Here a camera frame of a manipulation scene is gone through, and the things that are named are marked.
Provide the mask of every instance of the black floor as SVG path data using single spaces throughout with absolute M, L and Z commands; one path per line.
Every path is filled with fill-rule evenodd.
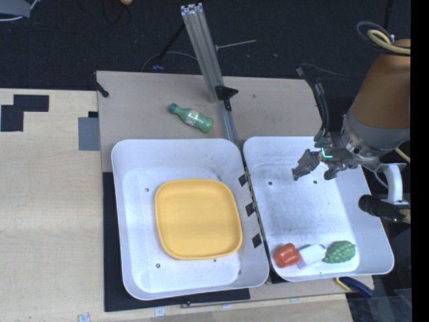
M 40 0 L 29 18 L 15 21 L 6 20 L 11 16 L 1 14 L 0 3 L 0 87 L 94 90 L 98 70 L 201 74 L 186 30 L 178 31 L 180 7 L 197 1 L 133 0 L 126 6 L 118 0 Z M 328 70 L 323 86 L 331 131 L 341 128 L 342 113 L 377 56 L 357 24 L 370 21 L 396 39 L 411 34 L 411 0 L 204 0 L 203 7 L 223 76 L 298 78 L 303 64 Z M 240 42 L 247 43 L 225 47 Z M 410 154 L 410 142 L 403 151 Z M 384 160 L 403 162 L 396 153 Z M 410 165 L 403 177 L 410 195 Z M 368 179 L 375 194 L 384 193 Z M 408 229 L 386 224 L 395 247 Z M 411 287 L 410 246 L 408 254 L 394 252 L 401 262 L 380 277 L 387 295 Z

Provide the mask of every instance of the black clip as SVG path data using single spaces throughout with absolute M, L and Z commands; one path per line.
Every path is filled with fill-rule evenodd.
M 237 89 L 231 89 L 229 87 L 225 87 L 222 85 L 217 85 L 215 88 L 217 99 L 223 100 L 223 103 L 225 104 L 225 109 L 227 111 L 232 111 L 231 109 L 231 103 L 229 102 L 229 99 L 236 95 L 238 93 Z

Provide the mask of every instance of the yellow plate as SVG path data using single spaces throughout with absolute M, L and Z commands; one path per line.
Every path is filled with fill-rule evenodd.
M 155 215 L 162 247 L 175 259 L 219 258 L 243 242 L 234 194 L 219 180 L 165 182 L 155 194 Z

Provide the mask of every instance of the wooden table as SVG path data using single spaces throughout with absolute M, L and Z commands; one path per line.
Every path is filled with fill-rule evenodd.
M 157 111 L 176 102 L 216 116 L 218 103 L 206 100 L 201 76 L 98 72 L 97 78 L 108 98 L 0 89 L 0 105 L 12 105 L 14 95 L 49 96 L 49 112 L 25 112 L 23 131 L 0 132 L 0 321 L 85 321 L 85 313 L 90 321 L 152 321 L 158 312 L 104 311 L 102 173 L 111 170 L 109 149 L 121 138 L 222 137 L 218 125 L 204 135 Z M 310 136 L 320 126 L 312 92 L 300 80 L 224 80 L 240 91 L 231 102 L 241 142 Z M 78 118 L 89 111 L 99 112 L 101 151 L 79 150 Z M 373 286 L 370 276 L 359 280 Z M 353 321 L 334 280 L 268 281 L 250 294 L 226 305 L 167 306 L 160 321 Z

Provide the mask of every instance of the bottle cap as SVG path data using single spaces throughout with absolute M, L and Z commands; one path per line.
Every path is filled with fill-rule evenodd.
M 175 104 L 175 103 L 172 103 L 171 105 L 170 105 L 170 108 L 168 109 L 168 112 L 170 112 L 170 113 L 174 113 L 174 110 L 177 108 L 177 104 Z

